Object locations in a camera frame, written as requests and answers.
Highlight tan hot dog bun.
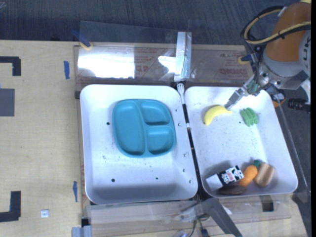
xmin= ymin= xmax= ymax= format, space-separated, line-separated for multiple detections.
xmin=253 ymin=162 xmax=276 ymax=188

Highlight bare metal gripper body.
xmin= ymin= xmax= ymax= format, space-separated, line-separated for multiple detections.
xmin=242 ymin=69 xmax=278 ymax=97

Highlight yellow banana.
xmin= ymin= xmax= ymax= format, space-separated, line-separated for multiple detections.
xmin=203 ymin=104 xmax=233 ymax=126

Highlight white cow print carton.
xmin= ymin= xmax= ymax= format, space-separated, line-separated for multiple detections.
xmin=205 ymin=165 xmax=245 ymax=189

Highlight white plastic tray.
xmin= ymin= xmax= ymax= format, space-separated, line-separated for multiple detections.
xmin=184 ymin=85 xmax=299 ymax=198
xmin=79 ymin=83 xmax=199 ymax=205

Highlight orange carrot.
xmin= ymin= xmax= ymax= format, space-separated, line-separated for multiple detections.
xmin=237 ymin=159 xmax=262 ymax=188

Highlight blue divided plate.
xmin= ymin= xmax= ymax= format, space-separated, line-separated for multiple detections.
xmin=112 ymin=99 xmax=177 ymax=158

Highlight green pea pods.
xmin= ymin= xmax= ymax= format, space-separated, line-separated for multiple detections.
xmin=239 ymin=107 xmax=260 ymax=127

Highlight black cylinder on white bracket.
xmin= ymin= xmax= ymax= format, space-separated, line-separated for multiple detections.
xmin=287 ymin=79 xmax=312 ymax=114

